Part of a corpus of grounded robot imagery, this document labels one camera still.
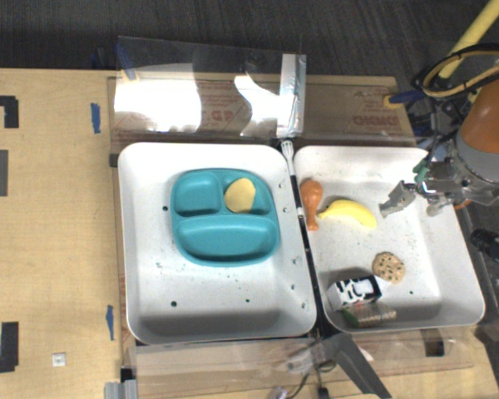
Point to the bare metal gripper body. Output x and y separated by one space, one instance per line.
449 183

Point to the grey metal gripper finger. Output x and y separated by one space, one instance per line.
433 210
399 200

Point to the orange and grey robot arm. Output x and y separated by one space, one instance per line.
484 123

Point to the white plastic tray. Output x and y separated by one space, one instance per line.
216 297
424 256

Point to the yellow banana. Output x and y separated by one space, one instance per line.
353 212

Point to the beige chocolate chip cookie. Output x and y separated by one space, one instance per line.
388 267

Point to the orange chicken drumstick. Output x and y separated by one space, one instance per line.
311 195

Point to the black and white carton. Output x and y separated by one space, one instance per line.
355 291

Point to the yellow round biscuit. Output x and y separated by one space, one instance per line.
240 195

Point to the blue divided plate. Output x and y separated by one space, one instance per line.
224 235

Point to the small white square tile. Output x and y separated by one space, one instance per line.
58 359

